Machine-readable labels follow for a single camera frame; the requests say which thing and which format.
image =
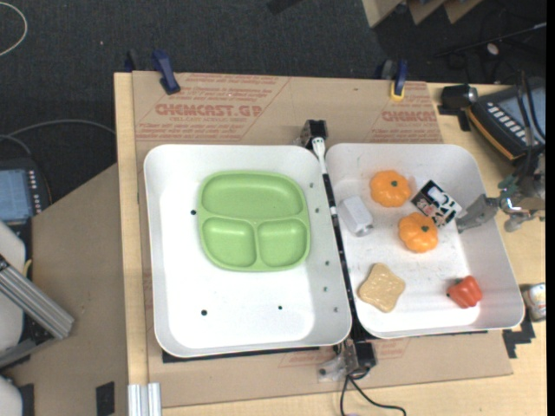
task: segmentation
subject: toy orange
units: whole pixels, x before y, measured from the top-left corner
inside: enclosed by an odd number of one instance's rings
[[[370,180],[370,195],[380,205],[401,206],[411,194],[408,181],[397,171],[379,171]]]
[[[399,237],[407,248],[417,253],[433,250],[439,242],[434,220],[420,212],[399,221]]]

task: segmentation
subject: blue clamp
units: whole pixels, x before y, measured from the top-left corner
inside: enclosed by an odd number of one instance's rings
[[[175,94],[181,90],[179,83],[175,80],[173,75],[172,64],[166,52],[162,49],[155,49],[153,52],[153,65],[156,71],[162,73],[160,83],[166,94]]]
[[[407,61],[401,59],[397,63],[397,73],[395,80],[391,84],[391,98],[394,101],[401,101],[405,97],[405,81],[407,81],[407,74]]]

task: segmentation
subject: bread slice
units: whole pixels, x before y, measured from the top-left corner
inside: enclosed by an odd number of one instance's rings
[[[375,263],[368,278],[358,289],[358,296],[384,313],[395,308],[405,290],[405,281],[396,276],[385,263]]]

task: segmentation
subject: toy food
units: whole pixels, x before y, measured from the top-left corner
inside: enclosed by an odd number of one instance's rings
[[[358,296],[384,313],[390,312],[405,290],[405,281],[396,276],[385,263],[375,263],[368,278],[358,289]]]
[[[379,171],[370,180],[370,195],[380,205],[401,206],[411,194],[408,181],[397,171]]]
[[[483,295],[474,276],[466,276],[447,289],[447,295],[463,309],[476,306]]]
[[[423,253],[438,244],[434,220],[420,212],[413,212],[399,221],[399,237],[410,250]]]

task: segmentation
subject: white tray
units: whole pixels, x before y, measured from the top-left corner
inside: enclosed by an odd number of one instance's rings
[[[396,338],[480,331],[517,326],[524,303],[494,220],[459,234],[454,221],[440,229],[438,246],[427,253],[408,250],[397,235],[399,219],[417,211],[407,202],[386,208],[372,200],[369,181],[378,171],[394,169],[418,191],[430,179],[463,208],[485,193],[478,166],[464,148],[452,145],[339,144],[326,155],[336,203],[362,198],[374,229],[355,237],[340,219],[349,276],[361,324],[372,335]],[[356,292],[374,263],[385,263],[406,283],[393,311],[383,313]],[[483,299],[461,309],[446,296],[456,278],[474,275]]]
[[[163,145],[144,163],[153,271],[154,327],[178,357],[335,345],[351,314],[328,201],[315,156],[300,146]],[[237,272],[202,250],[202,181],[230,170],[289,176],[304,192],[310,253],[295,268]]]

